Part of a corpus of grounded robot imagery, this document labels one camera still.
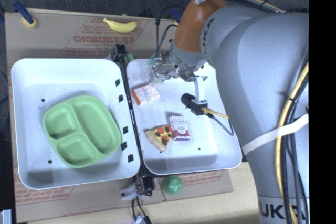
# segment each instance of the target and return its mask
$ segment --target green plate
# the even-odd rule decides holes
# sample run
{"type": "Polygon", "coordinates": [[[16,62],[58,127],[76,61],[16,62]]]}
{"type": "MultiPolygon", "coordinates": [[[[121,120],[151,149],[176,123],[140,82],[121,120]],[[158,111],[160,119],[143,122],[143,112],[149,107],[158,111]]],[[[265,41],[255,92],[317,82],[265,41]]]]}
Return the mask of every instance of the green plate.
{"type": "Polygon", "coordinates": [[[43,126],[57,155],[73,168],[98,162],[115,152],[121,143],[116,121],[92,95],[58,103],[46,112],[43,126]]]}

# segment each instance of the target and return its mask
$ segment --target small box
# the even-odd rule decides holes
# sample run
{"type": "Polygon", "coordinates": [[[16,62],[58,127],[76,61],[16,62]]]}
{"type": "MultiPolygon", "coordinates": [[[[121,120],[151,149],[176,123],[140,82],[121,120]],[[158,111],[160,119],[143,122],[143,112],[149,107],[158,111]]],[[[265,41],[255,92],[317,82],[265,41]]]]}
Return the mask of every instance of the small box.
{"type": "Polygon", "coordinates": [[[172,138],[176,141],[190,140],[189,131],[184,116],[170,116],[170,125],[172,128],[172,138]]]}
{"type": "Polygon", "coordinates": [[[147,104],[160,98],[155,86],[145,85],[132,90],[133,97],[138,105],[147,104]]]}

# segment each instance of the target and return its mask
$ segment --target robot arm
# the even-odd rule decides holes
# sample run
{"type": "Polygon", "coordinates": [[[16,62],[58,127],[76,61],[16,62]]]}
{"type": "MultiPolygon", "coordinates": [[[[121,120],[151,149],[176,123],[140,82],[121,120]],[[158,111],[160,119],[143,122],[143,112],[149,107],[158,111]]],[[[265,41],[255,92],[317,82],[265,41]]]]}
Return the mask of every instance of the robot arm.
{"type": "MultiPolygon", "coordinates": [[[[186,81],[205,62],[216,70],[223,105],[243,148],[307,114],[308,13],[192,0],[173,39],[170,62],[186,81]]],[[[261,224],[308,223],[308,134],[305,125],[246,154],[261,224]]]]}

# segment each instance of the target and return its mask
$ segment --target green sphere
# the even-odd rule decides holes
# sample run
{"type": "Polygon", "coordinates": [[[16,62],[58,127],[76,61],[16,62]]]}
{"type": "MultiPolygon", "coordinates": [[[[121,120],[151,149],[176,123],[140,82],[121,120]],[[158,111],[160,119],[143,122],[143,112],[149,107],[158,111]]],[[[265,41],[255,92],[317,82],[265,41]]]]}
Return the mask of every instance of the green sphere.
{"type": "Polygon", "coordinates": [[[183,187],[182,180],[175,175],[166,177],[163,182],[164,191],[170,195],[178,194],[182,190],[182,187],[183,187]]]}

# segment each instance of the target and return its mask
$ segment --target cardboard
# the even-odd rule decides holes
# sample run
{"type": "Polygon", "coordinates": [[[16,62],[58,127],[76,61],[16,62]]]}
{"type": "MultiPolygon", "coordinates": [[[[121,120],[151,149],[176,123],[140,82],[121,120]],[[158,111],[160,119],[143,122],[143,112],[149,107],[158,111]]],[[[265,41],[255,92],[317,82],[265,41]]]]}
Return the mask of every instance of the cardboard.
{"type": "MultiPolygon", "coordinates": [[[[132,178],[47,190],[33,190],[22,184],[17,167],[11,67],[23,58],[103,59],[113,53],[116,43],[125,44],[127,52],[133,54],[135,58],[150,58],[155,52],[155,19],[28,10],[37,22],[33,28],[27,27],[22,22],[19,13],[6,13],[5,16],[17,222],[130,207],[130,200],[121,200],[120,189],[129,187],[133,182],[132,178]],[[138,24],[130,33],[116,33],[103,22],[104,18],[119,22],[136,21],[138,24]]],[[[171,23],[170,20],[161,20],[159,32],[162,34],[171,23]]],[[[168,50],[170,45],[168,41],[173,37],[174,31],[173,28],[169,30],[162,50],[168,50]]],[[[164,177],[155,178],[156,188],[153,195],[150,198],[143,198],[143,204],[233,191],[227,170],[179,176],[184,184],[179,194],[175,196],[166,194],[162,187],[164,177]]]]}

